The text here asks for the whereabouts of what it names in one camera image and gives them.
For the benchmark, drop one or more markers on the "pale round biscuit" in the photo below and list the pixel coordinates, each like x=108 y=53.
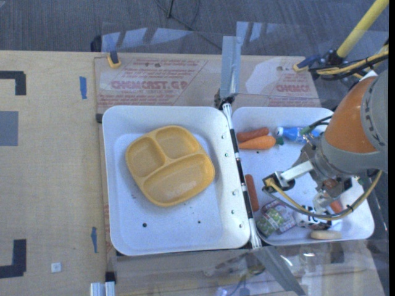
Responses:
x=325 y=235

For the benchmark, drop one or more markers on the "black cylinder on white bracket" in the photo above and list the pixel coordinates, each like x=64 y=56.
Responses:
x=279 y=179

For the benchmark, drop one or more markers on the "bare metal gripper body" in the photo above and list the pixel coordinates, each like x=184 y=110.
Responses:
x=331 y=185

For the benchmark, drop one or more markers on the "black and white carton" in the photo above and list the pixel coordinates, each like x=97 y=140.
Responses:
x=308 y=222

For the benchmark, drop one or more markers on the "yellow divided plate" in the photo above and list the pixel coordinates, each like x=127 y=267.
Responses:
x=169 y=166

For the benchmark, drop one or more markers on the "orange carrot with green top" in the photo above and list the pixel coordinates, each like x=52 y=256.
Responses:
x=257 y=142

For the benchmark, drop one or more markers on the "blue and white bottle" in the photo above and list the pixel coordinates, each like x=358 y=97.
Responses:
x=291 y=133

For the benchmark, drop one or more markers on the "red-brown sausage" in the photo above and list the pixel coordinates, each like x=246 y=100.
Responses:
x=252 y=193

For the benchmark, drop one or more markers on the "thin black and white rod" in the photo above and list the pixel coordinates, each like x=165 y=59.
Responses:
x=237 y=153

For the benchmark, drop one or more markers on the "small orange carrot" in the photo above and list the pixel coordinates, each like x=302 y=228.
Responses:
x=336 y=207

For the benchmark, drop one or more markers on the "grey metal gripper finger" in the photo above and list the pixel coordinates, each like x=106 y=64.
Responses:
x=321 y=203

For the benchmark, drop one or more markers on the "green and red packet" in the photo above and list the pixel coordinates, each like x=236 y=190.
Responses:
x=274 y=219

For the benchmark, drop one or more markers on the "brown cardboard board red print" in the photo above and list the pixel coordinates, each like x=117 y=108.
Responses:
x=148 y=82

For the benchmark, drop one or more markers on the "small white square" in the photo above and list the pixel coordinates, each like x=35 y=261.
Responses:
x=55 y=267

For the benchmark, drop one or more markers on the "dark orange carrot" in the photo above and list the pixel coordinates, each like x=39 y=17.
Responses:
x=251 y=134

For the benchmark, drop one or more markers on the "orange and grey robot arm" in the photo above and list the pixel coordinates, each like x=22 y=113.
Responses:
x=348 y=128

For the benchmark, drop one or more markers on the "white plastic tray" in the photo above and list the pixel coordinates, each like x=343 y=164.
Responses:
x=172 y=227
x=271 y=165

